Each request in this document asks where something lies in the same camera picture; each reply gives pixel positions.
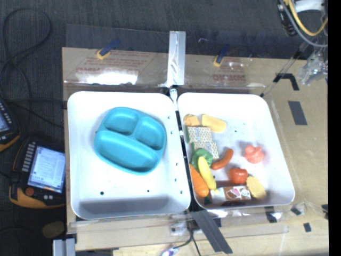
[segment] toy food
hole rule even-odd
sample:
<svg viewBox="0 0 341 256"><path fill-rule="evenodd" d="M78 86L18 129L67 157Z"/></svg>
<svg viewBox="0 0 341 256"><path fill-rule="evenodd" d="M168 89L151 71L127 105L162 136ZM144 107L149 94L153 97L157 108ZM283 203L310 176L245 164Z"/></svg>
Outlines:
<svg viewBox="0 0 341 256"><path fill-rule="evenodd" d="M197 126L200 125L200 120L197 118L197 116L193 115L186 115L183 119L186 126Z"/></svg>
<svg viewBox="0 0 341 256"><path fill-rule="evenodd" d="M203 126L210 127L211 131L214 133L224 132L227 126L227 123L225 121L205 114L201 116L201 123Z"/></svg>
<svg viewBox="0 0 341 256"><path fill-rule="evenodd" d="M190 164L190 171L192 176L192 183L194 191L201 197L206 197L209 194L209 189L200 173Z"/></svg>
<svg viewBox="0 0 341 256"><path fill-rule="evenodd" d="M233 150L227 149L225 152L225 155L222 159L212 163L211 169L212 170L219 170L219 169L225 167L230 162L232 156L233 156Z"/></svg>
<svg viewBox="0 0 341 256"><path fill-rule="evenodd" d="M244 184L248 177L248 172L241 168L232 168L229 170L229 178L233 184Z"/></svg>
<svg viewBox="0 0 341 256"><path fill-rule="evenodd" d="M213 203L223 203L225 201L251 200L251 193L247 186L230 186L218 188L211 191Z"/></svg>
<svg viewBox="0 0 341 256"><path fill-rule="evenodd" d="M212 161L213 161L213 155L209 151L205 149L198 149L197 151L194 152L192 156L192 161L191 161L192 166L197 171L199 171L198 159L200 156L203 156L205 158L206 162L208 163L208 166L211 166Z"/></svg>
<svg viewBox="0 0 341 256"><path fill-rule="evenodd" d="M266 197L266 191L257 178L249 176L246 179L246 185L248 186L252 197L256 199L263 199Z"/></svg>
<svg viewBox="0 0 341 256"><path fill-rule="evenodd" d="M206 142L196 141L196 142L193 142L192 143L192 149L193 149L193 151L196 151L198 149L205 149L212 154L213 159L219 158L217 143L215 143L213 141L206 141Z"/></svg>
<svg viewBox="0 0 341 256"><path fill-rule="evenodd" d="M211 129L205 126L187 126L186 134L189 143L212 141Z"/></svg>
<svg viewBox="0 0 341 256"><path fill-rule="evenodd" d="M259 163L264 158L264 153L262 152L262 149L260 146L254 147L252 145L248 145L245 147L245 158L250 163Z"/></svg>
<svg viewBox="0 0 341 256"><path fill-rule="evenodd" d="M210 190L215 190L217 188L217 183L215 182L213 175L210 171L210 168L207 164L207 161L204 157L200 156L198 159L198 167L200 171L200 175L202 176L203 180L207 184Z"/></svg>

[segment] blue and yellow clip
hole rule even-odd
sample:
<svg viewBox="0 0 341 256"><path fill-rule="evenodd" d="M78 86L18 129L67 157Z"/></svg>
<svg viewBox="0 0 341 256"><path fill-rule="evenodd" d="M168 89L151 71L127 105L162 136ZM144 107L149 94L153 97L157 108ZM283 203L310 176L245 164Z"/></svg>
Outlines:
<svg viewBox="0 0 341 256"><path fill-rule="evenodd" d="M104 58L109 56L110 51L113 50L120 42L121 40L119 38L116 38L115 40L107 44L104 48L102 48L101 50L98 50L97 58L99 58L100 60L103 60Z"/></svg>
<svg viewBox="0 0 341 256"><path fill-rule="evenodd" d="M219 54L214 58L213 64L217 67L221 66L223 63L224 56L228 52L228 45L224 45L224 47L219 51Z"/></svg>

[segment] beige surface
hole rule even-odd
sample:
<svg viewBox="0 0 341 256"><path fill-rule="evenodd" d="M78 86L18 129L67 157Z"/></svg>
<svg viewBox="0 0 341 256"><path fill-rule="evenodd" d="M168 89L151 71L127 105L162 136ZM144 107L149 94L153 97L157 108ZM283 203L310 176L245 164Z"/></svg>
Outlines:
<svg viewBox="0 0 341 256"><path fill-rule="evenodd" d="M67 76L84 60L88 50L63 49L63 72ZM191 57L199 63L210 62L206 56ZM244 68L248 81L268 85L275 73L287 63L278 59L240 58L249 65ZM289 72L297 75L305 61L297 61ZM328 145L327 145L327 84L324 80L310 86L299 84L294 91L288 79L283 79L266 95L277 128L283 152L295 185L294 204L305 210L296 216L289 210L278 223L268 223L263 214L222 220L221 232L233 250L233 255L316 255L329 252L328 220L321 210L328 204ZM83 90L72 84L64 84L64 100L75 91ZM295 125L288 101L299 101L307 125ZM68 162L68 128L65 113L66 156ZM119 247L114 255L160 255L170 243L181 244L188 236L173 236L165 217L142 220L77 222L70 207L67 193L67 222L69 231L77 231L76 250L95 250ZM306 233L303 224L309 223L312 231ZM214 251L203 233L194 235L201 255L213 255ZM194 243L182 247L176 255L197 255Z"/></svg>

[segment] device screen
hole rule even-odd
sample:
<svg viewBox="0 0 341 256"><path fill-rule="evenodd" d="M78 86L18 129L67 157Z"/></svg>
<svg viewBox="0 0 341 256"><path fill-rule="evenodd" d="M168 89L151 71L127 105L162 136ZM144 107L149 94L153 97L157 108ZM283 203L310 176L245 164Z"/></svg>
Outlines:
<svg viewBox="0 0 341 256"><path fill-rule="evenodd" d="M10 128L7 125L6 120L4 119L3 115L0 114L0 132L8 131Z"/></svg>
<svg viewBox="0 0 341 256"><path fill-rule="evenodd" d="M28 185L62 193L65 177L65 154L37 146Z"/></svg>

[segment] dark floor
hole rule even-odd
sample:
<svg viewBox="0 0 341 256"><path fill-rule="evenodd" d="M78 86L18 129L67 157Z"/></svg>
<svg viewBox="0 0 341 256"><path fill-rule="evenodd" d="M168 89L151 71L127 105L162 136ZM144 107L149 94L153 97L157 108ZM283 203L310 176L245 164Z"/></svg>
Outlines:
<svg viewBox="0 0 341 256"><path fill-rule="evenodd" d="M46 17L51 21L51 31ZM289 38L284 34L277 0L0 0L0 21L1 66L48 34L40 46L11 60L22 73L11 65L1 76L1 94L10 100L62 99L61 48L88 46L80 40L71 41L67 24L164 33L182 30L190 43L207 39L208 53L228 43L228 55L241 57L289 59L302 42L298 36ZM312 30L319 27L307 17L309 22L313 23ZM188 50L207 53L195 44ZM59 103L26 101L10 107L19 119L21 138L0 153L0 171L5 175L10 174L20 144L27 136L64 142L63 110ZM9 181L3 175L0 175L0 204L0 255L52 255L52 240L43 236L42 228L49 222L64 221L63 208L32 210L13 205L9 201Z"/></svg>

